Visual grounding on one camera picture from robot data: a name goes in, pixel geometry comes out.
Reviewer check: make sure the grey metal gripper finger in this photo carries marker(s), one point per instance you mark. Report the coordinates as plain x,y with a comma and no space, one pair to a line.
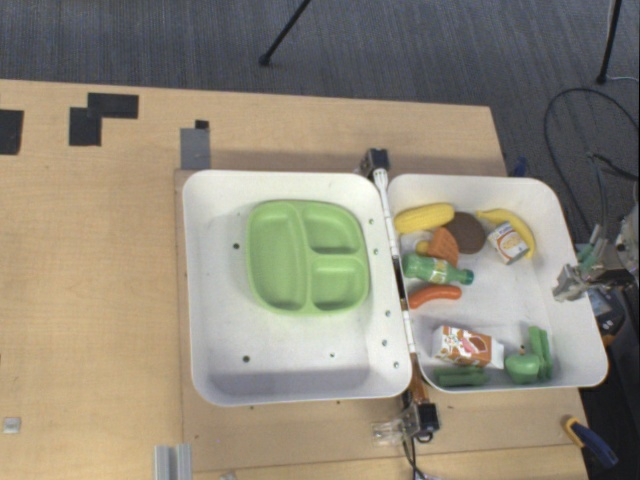
564,280
580,286

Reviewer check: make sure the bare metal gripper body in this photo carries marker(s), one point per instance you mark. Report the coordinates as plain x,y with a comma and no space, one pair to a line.
615,272

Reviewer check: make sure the white plastic tray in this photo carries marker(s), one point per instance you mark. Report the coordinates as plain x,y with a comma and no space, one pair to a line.
510,303
280,358

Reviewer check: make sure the small white and orange carton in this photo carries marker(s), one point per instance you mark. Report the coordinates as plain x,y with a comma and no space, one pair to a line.
507,244

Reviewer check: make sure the yellow banana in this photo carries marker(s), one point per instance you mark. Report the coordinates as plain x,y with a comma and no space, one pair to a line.
520,228

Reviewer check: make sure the green bean pods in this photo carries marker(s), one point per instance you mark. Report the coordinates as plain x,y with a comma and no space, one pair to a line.
542,350

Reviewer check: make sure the green apple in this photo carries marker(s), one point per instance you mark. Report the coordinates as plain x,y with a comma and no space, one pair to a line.
521,367

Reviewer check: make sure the brown round biscuit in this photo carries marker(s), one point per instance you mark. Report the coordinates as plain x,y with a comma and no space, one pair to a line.
467,233

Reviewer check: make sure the orange sausage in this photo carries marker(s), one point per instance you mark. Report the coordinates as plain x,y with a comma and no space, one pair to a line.
434,294

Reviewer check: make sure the green bottle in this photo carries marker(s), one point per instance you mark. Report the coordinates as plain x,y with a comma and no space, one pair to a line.
430,269

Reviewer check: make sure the green pea pod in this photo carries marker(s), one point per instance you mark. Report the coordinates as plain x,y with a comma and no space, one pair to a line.
460,378

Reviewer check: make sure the yellow corn cob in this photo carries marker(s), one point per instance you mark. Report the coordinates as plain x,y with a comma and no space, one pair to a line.
422,218

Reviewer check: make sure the white fried egg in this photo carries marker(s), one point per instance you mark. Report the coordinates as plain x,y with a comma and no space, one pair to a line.
412,242

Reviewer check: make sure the thin black and white rod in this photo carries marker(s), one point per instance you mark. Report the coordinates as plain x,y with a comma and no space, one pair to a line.
389,228

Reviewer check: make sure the black tripod leg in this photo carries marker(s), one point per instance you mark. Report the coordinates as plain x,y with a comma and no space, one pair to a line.
295,15
614,23

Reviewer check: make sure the green divided plate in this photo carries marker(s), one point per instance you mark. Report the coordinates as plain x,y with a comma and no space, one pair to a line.
272,258

